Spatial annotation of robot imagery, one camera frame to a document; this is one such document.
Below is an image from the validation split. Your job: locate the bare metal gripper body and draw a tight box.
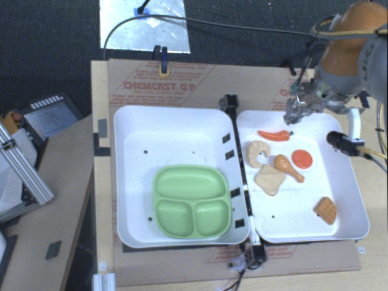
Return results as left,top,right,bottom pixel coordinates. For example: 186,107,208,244
298,81,350,113

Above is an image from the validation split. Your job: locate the orange chili pepper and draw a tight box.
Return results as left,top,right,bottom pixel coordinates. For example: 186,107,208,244
257,129,295,142

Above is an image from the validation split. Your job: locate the orange round slice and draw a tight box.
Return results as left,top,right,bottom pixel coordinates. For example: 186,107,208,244
292,149,313,170

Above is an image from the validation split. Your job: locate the orange chicken drumstick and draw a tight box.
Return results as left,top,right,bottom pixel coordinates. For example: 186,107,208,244
273,154,306,184

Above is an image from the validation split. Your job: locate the beige croissant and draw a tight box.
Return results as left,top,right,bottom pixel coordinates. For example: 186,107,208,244
246,140,272,169

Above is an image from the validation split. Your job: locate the beige bread slice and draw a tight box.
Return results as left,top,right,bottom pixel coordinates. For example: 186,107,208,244
253,164,287,197

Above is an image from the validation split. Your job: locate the thin black and white rod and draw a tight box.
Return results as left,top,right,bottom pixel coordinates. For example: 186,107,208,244
230,107,261,249

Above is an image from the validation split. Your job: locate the white plastic tray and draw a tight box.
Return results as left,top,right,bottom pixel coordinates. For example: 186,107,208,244
236,110,370,244
113,104,252,249

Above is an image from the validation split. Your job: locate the brown waffle biscuit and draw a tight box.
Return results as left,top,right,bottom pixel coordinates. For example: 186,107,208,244
313,196,338,226

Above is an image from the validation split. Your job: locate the brown cardboard board red print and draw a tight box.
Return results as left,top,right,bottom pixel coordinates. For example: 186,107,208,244
107,58,362,287

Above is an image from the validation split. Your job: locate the green divided plate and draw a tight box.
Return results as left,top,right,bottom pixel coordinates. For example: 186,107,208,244
152,164,233,240

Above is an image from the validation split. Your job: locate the black cylinder on white bracket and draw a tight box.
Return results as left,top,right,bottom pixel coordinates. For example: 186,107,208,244
326,107,366,158

